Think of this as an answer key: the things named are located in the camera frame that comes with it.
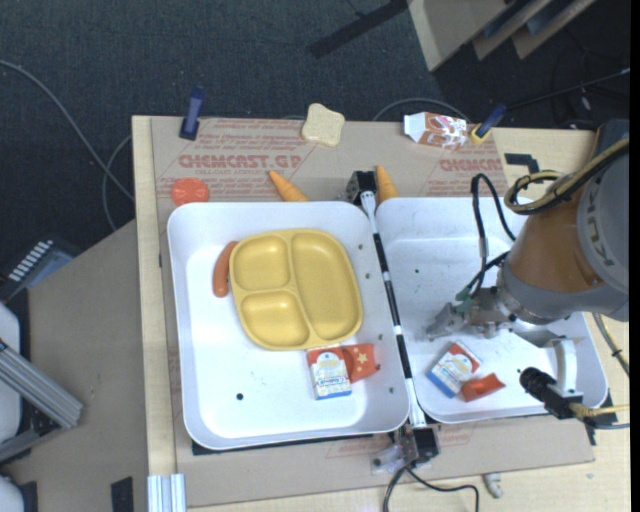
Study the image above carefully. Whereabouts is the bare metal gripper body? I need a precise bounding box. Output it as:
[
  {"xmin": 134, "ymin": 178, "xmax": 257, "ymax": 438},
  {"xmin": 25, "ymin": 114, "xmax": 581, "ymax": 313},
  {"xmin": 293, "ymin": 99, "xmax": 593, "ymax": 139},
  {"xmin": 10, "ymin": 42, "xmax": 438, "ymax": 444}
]
[{"xmin": 462, "ymin": 287, "xmax": 552, "ymax": 342}]

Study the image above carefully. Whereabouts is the white and blue small carton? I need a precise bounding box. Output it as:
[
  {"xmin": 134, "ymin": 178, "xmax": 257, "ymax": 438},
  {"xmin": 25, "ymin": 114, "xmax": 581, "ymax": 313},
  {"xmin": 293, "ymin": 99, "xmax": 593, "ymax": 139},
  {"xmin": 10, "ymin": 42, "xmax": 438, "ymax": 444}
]
[
  {"xmin": 306, "ymin": 345, "xmax": 354, "ymax": 402},
  {"xmin": 426, "ymin": 341, "xmax": 484, "ymax": 400}
]

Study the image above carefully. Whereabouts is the white plastic tray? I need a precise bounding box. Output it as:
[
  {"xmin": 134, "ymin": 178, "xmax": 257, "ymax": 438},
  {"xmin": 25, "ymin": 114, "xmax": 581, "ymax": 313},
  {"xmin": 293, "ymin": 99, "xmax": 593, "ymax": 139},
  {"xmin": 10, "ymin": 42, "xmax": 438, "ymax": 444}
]
[
  {"xmin": 166, "ymin": 200, "xmax": 412, "ymax": 450},
  {"xmin": 374, "ymin": 195, "xmax": 610, "ymax": 425}
]

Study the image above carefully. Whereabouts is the orange red packet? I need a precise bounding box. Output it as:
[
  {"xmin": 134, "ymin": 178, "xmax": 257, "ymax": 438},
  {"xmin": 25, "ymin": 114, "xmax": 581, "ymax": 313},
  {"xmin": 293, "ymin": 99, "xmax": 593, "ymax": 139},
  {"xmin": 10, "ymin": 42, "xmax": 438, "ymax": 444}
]
[{"xmin": 459, "ymin": 372, "xmax": 507, "ymax": 403}]

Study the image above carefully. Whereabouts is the thin black and white rod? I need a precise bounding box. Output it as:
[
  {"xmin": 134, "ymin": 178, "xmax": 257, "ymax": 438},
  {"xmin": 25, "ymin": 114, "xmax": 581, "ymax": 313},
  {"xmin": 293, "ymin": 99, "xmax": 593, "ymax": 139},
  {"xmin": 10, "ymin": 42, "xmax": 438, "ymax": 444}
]
[{"xmin": 360, "ymin": 191, "xmax": 427, "ymax": 427}]

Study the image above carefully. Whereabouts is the red packet with yellow star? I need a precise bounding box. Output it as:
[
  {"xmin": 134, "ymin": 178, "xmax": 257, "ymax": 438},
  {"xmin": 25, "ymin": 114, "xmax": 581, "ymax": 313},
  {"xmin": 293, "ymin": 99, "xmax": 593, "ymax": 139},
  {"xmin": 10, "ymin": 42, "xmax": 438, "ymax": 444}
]
[{"xmin": 342, "ymin": 342, "xmax": 383, "ymax": 384}]

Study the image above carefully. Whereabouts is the yellow divided plate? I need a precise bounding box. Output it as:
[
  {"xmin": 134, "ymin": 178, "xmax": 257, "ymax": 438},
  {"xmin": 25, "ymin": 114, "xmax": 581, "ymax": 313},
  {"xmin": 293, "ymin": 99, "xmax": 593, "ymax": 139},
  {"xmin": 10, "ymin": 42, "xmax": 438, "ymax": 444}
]
[{"xmin": 228, "ymin": 228, "xmax": 364, "ymax": 352}]

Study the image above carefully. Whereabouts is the orange carrot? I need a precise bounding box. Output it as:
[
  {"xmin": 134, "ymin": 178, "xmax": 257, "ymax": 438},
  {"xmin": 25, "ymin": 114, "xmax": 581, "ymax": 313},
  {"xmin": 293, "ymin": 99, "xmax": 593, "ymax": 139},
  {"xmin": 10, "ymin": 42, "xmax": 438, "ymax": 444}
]
[
  {"xmin": 375, "ymin": 164, "xmax": 400, "ymax": 199},
  {"xmin": 268, "ymin": 169, "xmax": 309, "ymax": 203}
]

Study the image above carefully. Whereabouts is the white and orange milk carton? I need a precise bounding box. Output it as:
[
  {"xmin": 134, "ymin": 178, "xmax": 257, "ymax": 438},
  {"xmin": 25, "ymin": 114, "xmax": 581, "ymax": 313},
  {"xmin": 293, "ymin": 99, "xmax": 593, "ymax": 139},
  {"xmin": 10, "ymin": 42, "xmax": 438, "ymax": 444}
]
[{"xmin": 403, "ymin": 111, "xmax": 469, "ymax": 152}]

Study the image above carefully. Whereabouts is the orange sausage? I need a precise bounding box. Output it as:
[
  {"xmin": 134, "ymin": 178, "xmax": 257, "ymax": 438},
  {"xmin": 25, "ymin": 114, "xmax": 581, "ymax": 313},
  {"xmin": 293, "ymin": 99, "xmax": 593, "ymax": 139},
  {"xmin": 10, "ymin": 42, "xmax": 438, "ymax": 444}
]
[{"xmin": 212, "ymin": 240, "xmax": 240, "ymax": 299}]

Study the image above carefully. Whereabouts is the beige bread slice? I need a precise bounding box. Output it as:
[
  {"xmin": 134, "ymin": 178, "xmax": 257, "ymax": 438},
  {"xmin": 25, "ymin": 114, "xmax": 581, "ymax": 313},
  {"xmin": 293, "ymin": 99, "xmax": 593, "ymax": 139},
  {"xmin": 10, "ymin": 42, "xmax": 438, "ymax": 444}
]
[{"xmin": 300, "ymin": 102, "xmax": 347, "ymax": 149}]

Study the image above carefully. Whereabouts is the brown cardboard board red print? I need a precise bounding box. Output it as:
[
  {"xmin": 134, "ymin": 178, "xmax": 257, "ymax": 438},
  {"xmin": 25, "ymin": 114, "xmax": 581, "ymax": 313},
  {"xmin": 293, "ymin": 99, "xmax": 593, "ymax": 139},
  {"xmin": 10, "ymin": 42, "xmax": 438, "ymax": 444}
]
[{"xmin": 149, "ymin": 115, "xmax": 597, "ymax": 509}]

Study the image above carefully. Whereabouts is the orange round slice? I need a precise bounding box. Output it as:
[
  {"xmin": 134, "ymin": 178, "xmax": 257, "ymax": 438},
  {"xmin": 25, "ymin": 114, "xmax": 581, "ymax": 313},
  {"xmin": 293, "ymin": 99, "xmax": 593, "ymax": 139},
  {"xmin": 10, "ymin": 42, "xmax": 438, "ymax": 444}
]
[{"xmin": 170, "ymin": 177, "xmax": 211, "ymax": 206}]

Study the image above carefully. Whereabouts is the black cylinder on white bracket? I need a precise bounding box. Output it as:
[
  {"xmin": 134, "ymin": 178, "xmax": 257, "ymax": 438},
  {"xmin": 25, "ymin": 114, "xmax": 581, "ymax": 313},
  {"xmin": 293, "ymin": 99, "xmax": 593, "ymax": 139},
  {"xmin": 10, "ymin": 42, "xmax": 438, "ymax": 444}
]
[{"xmin": 518, "ymin": 338, "xmax": 585, "ymax": 420}]

